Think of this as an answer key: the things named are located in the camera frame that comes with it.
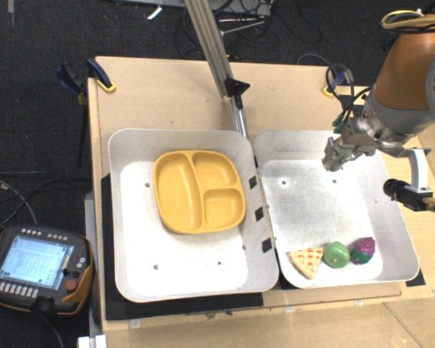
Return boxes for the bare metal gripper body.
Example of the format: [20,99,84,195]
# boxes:
[333,115,399,157]

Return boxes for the white plastic tray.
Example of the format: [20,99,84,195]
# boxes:
[107,128,280,304]
[252,130,421,290]

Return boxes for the purple toy grapes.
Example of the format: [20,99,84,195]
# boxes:
[349,236,377,265]

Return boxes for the green toy apple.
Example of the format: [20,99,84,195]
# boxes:
[322,241,351,269]

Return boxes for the toy pizza slice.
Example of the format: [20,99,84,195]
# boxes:
[287,246,326,281]

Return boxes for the yellow divided plate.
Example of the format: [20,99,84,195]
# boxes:
[152,149,247,236]

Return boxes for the pale wood board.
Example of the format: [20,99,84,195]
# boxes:
[94,55,435,331]

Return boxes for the black cylinder on white bracket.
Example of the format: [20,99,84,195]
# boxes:
[382,148,435,212]

